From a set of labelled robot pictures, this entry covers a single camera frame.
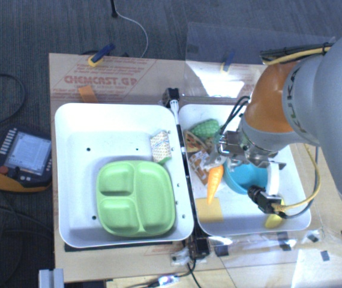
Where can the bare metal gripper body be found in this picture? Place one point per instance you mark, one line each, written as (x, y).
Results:
(234, 144)

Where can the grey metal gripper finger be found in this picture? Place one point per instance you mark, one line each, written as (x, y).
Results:
(233, 162)
(214, 158)

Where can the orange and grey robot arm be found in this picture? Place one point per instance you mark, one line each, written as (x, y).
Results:
(315, 100)

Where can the white and orange printed carton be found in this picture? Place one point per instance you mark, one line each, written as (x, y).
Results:
(199, 163)

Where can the blue bowl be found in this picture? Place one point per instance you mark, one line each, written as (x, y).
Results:
(246, 178)

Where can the orange toy carrot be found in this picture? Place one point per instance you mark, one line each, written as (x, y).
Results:
(214, 181)

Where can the toy pizza slice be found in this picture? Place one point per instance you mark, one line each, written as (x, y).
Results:
(195, 142)

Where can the green toy grapes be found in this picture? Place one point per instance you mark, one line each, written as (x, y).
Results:
(205, 128)

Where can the yellow square toy bread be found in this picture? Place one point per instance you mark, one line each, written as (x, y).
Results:
(209, 211)

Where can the white plastic tray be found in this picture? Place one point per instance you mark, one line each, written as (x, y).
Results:
(243, 214)
(78, 175)

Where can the white and orange patterned packet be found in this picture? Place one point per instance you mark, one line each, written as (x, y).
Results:
(160, 147)

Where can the yellow banana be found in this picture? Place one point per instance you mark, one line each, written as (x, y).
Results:
(273, 220)

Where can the green divided plate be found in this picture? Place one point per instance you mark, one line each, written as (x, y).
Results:
(147, 196)

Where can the brown cardboard board, red print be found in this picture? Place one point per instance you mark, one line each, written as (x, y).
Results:
(117, 79)

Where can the black cylinder on white bracket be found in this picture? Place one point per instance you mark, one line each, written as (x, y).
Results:
(262, 198)

